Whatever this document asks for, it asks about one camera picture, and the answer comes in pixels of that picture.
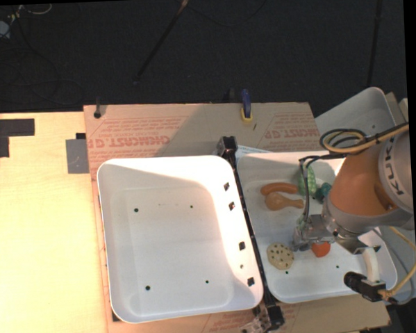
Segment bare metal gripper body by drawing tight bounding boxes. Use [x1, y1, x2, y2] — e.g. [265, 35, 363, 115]
[300, 212, 341, 246]

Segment beige dotted toy biscuit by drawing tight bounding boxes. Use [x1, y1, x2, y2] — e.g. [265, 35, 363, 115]
[265, 241, 296, 272]

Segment teal toy vegetable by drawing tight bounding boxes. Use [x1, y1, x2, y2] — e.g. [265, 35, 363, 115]
[314, 181, 333, 203]

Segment white plastic tray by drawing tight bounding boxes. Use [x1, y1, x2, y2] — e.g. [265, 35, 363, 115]
[235, 145, 400, 307]
[95, 151, 266, 326]

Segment tan toy chicken drumstick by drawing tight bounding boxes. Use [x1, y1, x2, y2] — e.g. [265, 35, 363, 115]
[264, 190, 306, 212]

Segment green toy grapes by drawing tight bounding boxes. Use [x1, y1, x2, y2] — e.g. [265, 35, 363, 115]
[296, 165, 319, 197]

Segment orange toy sausage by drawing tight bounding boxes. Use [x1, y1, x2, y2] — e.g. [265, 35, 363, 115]
[259, 181, 299, 197]

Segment thin black and white rod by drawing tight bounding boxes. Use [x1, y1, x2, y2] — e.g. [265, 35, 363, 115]
[226, 147, 277, 312]

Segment brown cardboard board, red print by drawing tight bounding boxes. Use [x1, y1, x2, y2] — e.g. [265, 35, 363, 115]
[83, 89, 393, 333]

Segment black cylinder on white bracket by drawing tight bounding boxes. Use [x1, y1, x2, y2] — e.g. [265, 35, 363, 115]
[341, 244, 389, 304]

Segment black block with thin wires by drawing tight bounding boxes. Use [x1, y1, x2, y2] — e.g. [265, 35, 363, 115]
[215, 135, 238, 159]
[263, 303, 286, 332]

